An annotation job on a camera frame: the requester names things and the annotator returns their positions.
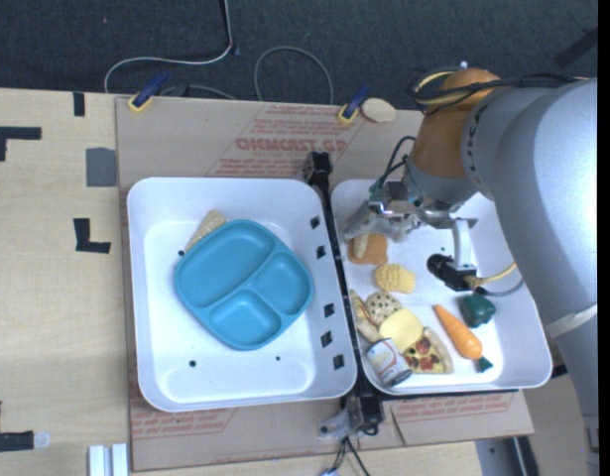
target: orange carrot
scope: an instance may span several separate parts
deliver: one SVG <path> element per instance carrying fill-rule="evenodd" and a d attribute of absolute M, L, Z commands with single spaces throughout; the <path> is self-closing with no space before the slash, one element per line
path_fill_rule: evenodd
<path fill-rule="evenodd" d="M 483 344 L 462 320 L 455 317 L 441 305 L 435 305 L 434 311 L 461 356 L 470 360 L 476 360 L 479 363 L 481 372 L 492 367 L 492 364 L 483 357 Z"/>

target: tin can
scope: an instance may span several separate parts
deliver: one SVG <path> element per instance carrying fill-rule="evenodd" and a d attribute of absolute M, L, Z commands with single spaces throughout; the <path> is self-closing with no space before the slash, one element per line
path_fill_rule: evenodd
<path fill-rule="evenodd" d="M 395 386 L 413 374 L 390 338 L 375 342 L 366 352 L 366 358 L 384 386 Z"/>

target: white tray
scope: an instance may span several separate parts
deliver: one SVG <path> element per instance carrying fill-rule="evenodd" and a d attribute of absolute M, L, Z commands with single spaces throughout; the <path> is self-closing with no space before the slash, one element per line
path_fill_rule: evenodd
<path fill-rule="evenodd" d="M 355 213 L 368 196 L 368 188 L 373 180 L 348 180 L 340 183 L 333 191 L 331 202 L 341 240 L 342 229 L 348 218 Z M 471 229 L 472 259 L 478 267 L 478 276 L 495 275 L 512 262 L 512 256 L 500 229 L 494 204 L 476 194 L 456 212 L 456 217 L 477 218 Z M 388 223 L 375 229 L 386 233 Z M 341 242 L 340 252 L 346 275 L 347 287 L 366 299 L 378 288 L 374 281 L 374 265 L 356 265 L 347 258 L 346 242 Z M 475 364 L 458 355 L 447 334 L 440 325 L 432 306 L 440 303 L 457 315 L 458 304 L 468 293 L 457 293 L 431 274 L 426 266 L 432 254 L 453 256 L 452 232 L 423 226 L 412 232 L 406 241 L 394 243 L 389 238 L 389 263 L 399 263 L 415 272 L 417 284 L 409 295 L 395 294 L 403 306 L 414 312 L 424 326 L 434 329 L 446 344 L 454 364 L 454 372 L 447 375 L 415 374 L 395 387 L 383 387 L 364 358 L 364 369 L 368 379 L 381 391 L 391 395 L 419 395 L 437 393 L 458 393 L 489 390 L 533 388 L 544 384 L 551 372 L 549 347 L 545 339 L 541 321 L 534 301 L 526 287 L 522 287 L 508 297 L 491 297 L 497 313 L 488 324 L 474 328 L 481 339 L 484 356 L 493 363 L 493 368 L 484 373 L 477 371 Z M 505 291 L 516 285 L 520 279 L 518 271 L 500 281 L 487 285 L 490 291 Z M 360 353 L 371 345 L 359 335 Z"/>
<path fill-rule="evenodd" d="M 194 411 L 336 398 L 357 365 L 317 193 L 295 179 L 146 178 L 128 195 L 140 389 L 155 408 Z M 309 269 L 313 299 L 266 346 L 239 351 L 186 310 L 174 270 L 211 209 L 278 236 Z"/>

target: cardboard box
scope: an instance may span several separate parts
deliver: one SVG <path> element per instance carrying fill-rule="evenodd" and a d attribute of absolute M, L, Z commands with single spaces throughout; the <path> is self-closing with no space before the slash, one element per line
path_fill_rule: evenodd
<path fill-rule="evenodd" d="M 318 423 L 340 411 L 340 400 L 170 414 L 141 397 L 131 322 L 126 196 L 135 182 L 150 177 L 301 178 L 312 151 L 329 152 L 331 188 L 345 179 L 376 178 L 399 140 L 416 135 L 422 114 L 398 111 L 395 120 L 383 124 L 358 116 L 344 126 L 335 118 L 338 108 L 331 106 L 156 98 L 148 110 L 135 114 L 126 100 L 116 99 L 116 125 L 133 470 L 334 453 L 338 441 L 320 439 Z M 356 439 L 360 449 L 533 431 L 518 391 L 384 405 L 386 419 L 378 434 Z"/>

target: blue and yellow clamp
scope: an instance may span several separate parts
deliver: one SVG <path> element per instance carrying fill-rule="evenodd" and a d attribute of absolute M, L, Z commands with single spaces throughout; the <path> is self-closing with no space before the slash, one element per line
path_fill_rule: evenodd
<path fill-rule="evenodd" d="M 153 95 L 157 95 L 162 87 L 168 82 L 168 73 L 161 72 L 154 76 L 146 85 L 128 99 L 128 109 L 133 113 L 141 113 L 153 103 Z"/>
<path fill-rule="evenodd" d="M 366 99 L 368 89 L 369 88 L 366 84 L 362 84 L 355 95 L 353 95 L 353 98 L 340 108 L 339 112 L 337 113 L 337 119 L 340 123 L 348 125 L 355 119 L 357 110 L 362 105 L 362 102 L 364 102 Z"/>

